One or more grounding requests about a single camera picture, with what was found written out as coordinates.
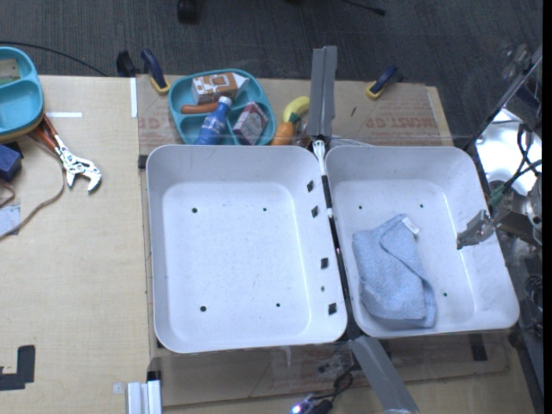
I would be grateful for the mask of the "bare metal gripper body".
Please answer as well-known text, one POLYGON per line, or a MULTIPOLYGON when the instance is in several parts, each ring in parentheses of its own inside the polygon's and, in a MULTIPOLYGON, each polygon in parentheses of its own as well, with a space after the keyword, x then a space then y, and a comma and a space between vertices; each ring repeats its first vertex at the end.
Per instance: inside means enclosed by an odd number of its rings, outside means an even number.
POLYGON ((542 244, 541 139, 519 116, 502 109, 476 139, 475 150, 497 229, 542 244))

